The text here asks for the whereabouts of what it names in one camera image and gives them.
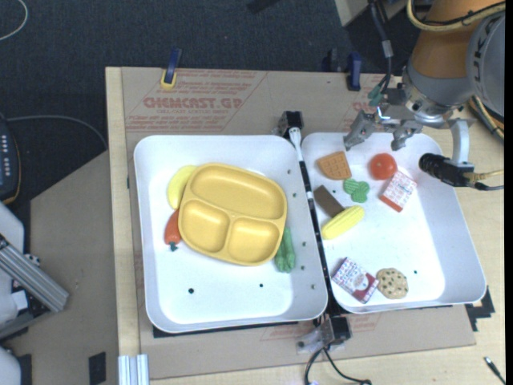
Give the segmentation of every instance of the blue clamp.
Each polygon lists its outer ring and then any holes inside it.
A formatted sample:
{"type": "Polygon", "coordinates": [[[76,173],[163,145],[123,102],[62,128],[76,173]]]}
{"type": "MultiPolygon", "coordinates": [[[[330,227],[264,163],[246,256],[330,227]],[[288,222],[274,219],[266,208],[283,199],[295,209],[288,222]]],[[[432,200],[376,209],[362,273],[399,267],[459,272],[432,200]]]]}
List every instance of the blue clamp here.
{"type": "Polygon", "coordinates": [[[180,63],[180,57],[182,56],[182,49],[178,47],[173,47],[171,50],[171,57],[169,58],[168,69],[164,70],[162,73],[162,78],[160,79],[160,85],[162,88],[167,90],[171,90],[176,84],[176,68],[180,63]]]}
{"type": "Polygon", "coordinates": [[[362,70],[362,57],[353,51],[347,57],[347,88],[350,91],[360,91],[360,71],[362,70]]]}

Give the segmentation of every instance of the banana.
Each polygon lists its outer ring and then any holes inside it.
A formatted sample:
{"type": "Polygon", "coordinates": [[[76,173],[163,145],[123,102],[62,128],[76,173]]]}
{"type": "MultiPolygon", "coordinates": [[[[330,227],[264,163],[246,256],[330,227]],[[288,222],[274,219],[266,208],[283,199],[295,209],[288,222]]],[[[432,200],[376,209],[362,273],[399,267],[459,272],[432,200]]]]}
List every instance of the banana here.
{"type": "Polygon", "coordinates": [[[168,203],[173,209],[180,207],[182,196],[184,195],[185,185],[190,176],[196,169],[195,165],[185,165],[180,168],[171,178],[168,184],[168,203]]]}

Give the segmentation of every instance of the white tray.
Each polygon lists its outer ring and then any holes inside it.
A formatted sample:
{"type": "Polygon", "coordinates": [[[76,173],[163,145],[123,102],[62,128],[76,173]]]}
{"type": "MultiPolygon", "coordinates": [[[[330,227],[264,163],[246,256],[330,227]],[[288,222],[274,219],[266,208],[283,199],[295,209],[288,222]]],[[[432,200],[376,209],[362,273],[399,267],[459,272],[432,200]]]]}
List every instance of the white tray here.
{"type": "Polygon", "coordinates": [[[278,136],[149,136],[134,151],[143,245],[144,290],[151,322],[170,333],[311,320],[328,294],[297,155],[278,136]],[[287,197],[286,225],[297,255],[290,274],[273,261],[234,265],[189,249],[172,252],[164,226],[172,213],[169,180],[185,165],[225,163],[276,181],[287,197]]]}
{"type": "MultiPolygon", "coordinates": [[[[342,189],[342,181],[322,175],[315,161],[332,152],[345,151],[352,176],[370,185],[366,214],[355,227],[333,240],[323,241],[330,275],[344,257],[350,257],[372,275],[383,268],[402,271],[409,282],[403,299],[388,299],[380,292],[364,305],[340,286],[332,284],[337,302],[352,313],[369,313],[425,306],[477,302],[486,291],[482,267],[469,234],[455,191],[418,167],[427,153],[442,154],[429,137],[417,134],[393,152],[391,134],[375,133],[346,151],[341,133],[314,133],[305,137],[302,149],[312,190],[324,185],[344,207],[355,205],[342,189]],[[418,185],[399,213],[378,199],[387,182],[373,180],[368,163],[379,152],[394,156],[399,169],[418,185]]],[[[317,206],[319,224],[329,218],[317,206]]]]}

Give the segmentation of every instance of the white cable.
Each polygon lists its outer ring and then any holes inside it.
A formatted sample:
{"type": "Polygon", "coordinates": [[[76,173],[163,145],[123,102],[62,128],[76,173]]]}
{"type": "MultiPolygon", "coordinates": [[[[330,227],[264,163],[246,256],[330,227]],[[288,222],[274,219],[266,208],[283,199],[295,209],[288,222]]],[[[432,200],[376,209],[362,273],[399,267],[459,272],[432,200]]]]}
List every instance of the white cable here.
{"type": "Polygon", "coordinates": [[[12,37],[16,33],[18,33],[25,26],[26,21],[29,18],[29,9],[26,6],[25,2],[23,0],[16,0],[16,1],[19,2],[23,6],[23,9],[25,10],[25,18],[23,19],[22,23],[16,28],[16,30],[11,31],[9,34],[6,34],[6,35],[3,35],[2,37],[0,37],[0,42],[2,40],[7,40],[9,37],[12,37]]]}

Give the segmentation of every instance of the black device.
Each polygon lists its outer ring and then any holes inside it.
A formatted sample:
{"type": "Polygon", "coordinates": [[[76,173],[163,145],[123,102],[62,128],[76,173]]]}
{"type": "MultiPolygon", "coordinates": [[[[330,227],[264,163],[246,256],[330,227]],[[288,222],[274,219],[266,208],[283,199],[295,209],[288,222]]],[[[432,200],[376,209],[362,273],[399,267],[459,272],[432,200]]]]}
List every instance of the black device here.
{"type": "Polygon", "coordinates": [[[0,118],[0,201],[11,202],[18,195],[19,183],[18,147],[7,122],[0,118]]]}

